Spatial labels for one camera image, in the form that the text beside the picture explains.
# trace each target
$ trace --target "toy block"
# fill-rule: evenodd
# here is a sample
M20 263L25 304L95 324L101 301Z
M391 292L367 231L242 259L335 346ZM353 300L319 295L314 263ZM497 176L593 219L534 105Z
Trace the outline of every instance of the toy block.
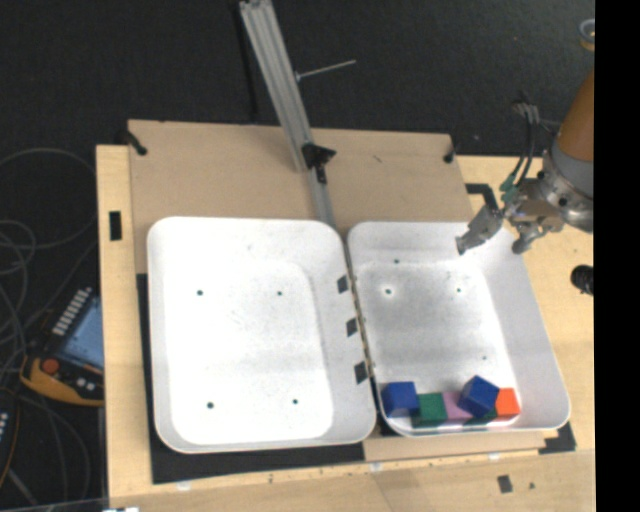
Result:
M389 418L411 416L418 413L420 404L413 382L390 382L382 390L382 406Z
M469 421L466 421L465 426L486 425L487 423L491 423L497 417L498 414L496 413L496 408L494 407L484 416L481 416L479 418L471 418Z
M520 414L520 404L513 388L500 388L496 398L496 414L500 419L511 419Z
M420 394L418 402L420 409L411 417L411 424L414 427L437 427L447 421L447 409L442 393Z
M473 414L458 407L460 393L457 391L445 391L442 393L442 400L447 410L447 421L445 425L463 425L473 418Z
M458 407L475 418L482 418L494 408L500 388L476 375L462 388Z

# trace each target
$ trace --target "dark floor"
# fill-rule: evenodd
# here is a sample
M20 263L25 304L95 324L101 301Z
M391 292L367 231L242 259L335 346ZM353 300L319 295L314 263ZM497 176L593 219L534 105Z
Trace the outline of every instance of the dark floor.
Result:
M7 295L0 300L0 340L9 340L0 342L0 367L19 347L12 309L24 326L86 251L79 272L96 273L95 225L69 243L41 247L76 233L95 214L94 178L77 158L93 166L95 146L112 143L128 119L276 124L252 53L255 89L247 82L230 4L0 2L0 234L24 245L25 233L6 222L18 220L33 229L40 246L24 273L0 240L0 285ZM524 92L544 119L561 121L594 63L577 27L595 17L595 0L274 4L294 69L357 60L302 81L314 127L446 132L462 154L517 155L525 131L511 102ZM29 153L7 160L40 147L77 158ZM536 152L542 147L541 139ZM25 336L36 335L33 323ZM77 439L59 425L62 465L47 415L28 402L14 474L39 503L101 496L101 411L49 405L87 446L88 491ZM28 505L13 481L0 488L0 508Z

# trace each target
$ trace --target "blue cube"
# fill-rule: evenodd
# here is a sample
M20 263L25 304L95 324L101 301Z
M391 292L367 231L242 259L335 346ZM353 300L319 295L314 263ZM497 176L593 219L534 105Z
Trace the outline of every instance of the blue cube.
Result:
M389 418L411 416L420 410L413 382L390 382L381 393L384 412Z
M482 418L495 406L499 391L500 388L476 375L462 388L458 407L475 418Z

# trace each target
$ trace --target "wooden table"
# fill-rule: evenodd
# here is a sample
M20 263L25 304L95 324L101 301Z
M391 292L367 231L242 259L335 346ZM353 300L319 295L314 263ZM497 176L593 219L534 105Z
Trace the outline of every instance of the wooden table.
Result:
M572 228L524 255L572 402L577 449L540 455L555 431L365 440L365 462L152 483L136 273L144 236L170 214L313 218L278 127L131 121L149 149L97 148L104 316L107 467L112 506L142 510L592 510L595 508L593 299L570 284L593 264L593 238ZM457 157L446 135L314 130L338 151L329 192L338 230L361 220L468 221L514 158ZM119 212L122 236L112 240ZM501 481L512 485L502 492Z

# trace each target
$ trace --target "white tray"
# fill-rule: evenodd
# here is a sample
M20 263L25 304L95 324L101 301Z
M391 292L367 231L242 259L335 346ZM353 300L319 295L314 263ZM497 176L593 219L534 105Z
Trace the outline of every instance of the white tray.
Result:
M365 222L348 236L364 335L378 393L413 381L418 393L459 391L474 375L514 387L522 413L511 424L414 428L386 418L398 433L554 429L569 398L522 256L500 231L460 256L463 223Z
M154 415L184 453L358 442L375 423L338 234L172 217L148 235Z

